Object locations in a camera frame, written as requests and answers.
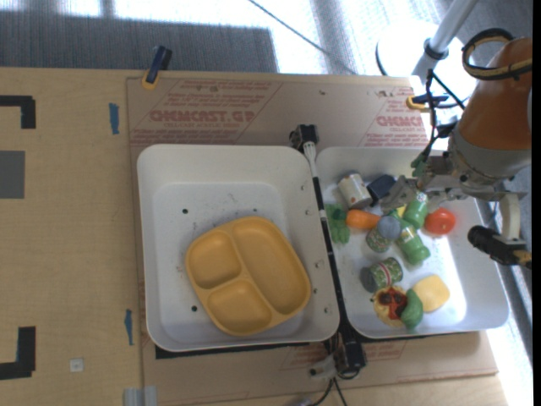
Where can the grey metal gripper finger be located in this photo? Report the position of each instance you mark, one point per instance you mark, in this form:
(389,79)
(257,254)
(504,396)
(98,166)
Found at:
(452,195)
(397,195)

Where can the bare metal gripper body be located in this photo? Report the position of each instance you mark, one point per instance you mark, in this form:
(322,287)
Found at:
(460,176)

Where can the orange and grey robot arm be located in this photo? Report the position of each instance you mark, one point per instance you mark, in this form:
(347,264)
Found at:
(494,112)

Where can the dark blue box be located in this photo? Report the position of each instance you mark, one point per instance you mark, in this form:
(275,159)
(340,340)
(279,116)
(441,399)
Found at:
(380,186)

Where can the small green bottle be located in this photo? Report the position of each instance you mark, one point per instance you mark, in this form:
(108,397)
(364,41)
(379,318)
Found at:
(416,212)

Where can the red tomato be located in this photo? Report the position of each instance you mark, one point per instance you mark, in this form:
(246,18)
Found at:
(440,221)

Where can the green can with grey lid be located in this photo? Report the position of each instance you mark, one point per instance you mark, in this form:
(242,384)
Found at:
(385,231)

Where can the orange carrot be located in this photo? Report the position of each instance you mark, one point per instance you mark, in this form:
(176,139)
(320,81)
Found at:
(361,219)

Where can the white can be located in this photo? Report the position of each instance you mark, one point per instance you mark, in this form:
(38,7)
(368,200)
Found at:
(354,189)

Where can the large green bottle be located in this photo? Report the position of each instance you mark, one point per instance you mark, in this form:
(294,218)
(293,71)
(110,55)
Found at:
(412,243)

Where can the green can with red stripe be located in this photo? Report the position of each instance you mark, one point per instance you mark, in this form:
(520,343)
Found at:
(382,274)

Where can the thin black and white rod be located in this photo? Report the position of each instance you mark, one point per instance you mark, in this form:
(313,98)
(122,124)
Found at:
(327,235)

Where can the white plastic tray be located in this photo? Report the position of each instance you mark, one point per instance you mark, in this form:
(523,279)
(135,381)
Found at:
(473,303)
(169,248)

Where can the pizza slice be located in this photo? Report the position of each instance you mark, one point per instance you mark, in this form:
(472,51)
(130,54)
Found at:
(388,305)

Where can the green pepper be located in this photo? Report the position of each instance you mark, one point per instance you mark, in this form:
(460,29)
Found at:
(413,311)

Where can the yellow divided plate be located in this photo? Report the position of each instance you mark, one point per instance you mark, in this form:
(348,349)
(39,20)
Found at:
(262,260)

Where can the brown cardboard board red print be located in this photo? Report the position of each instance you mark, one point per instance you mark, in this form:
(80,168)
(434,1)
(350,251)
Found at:
(270,112)

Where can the black cylinder on white bracket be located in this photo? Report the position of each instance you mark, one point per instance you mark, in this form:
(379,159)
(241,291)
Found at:
(498,243)

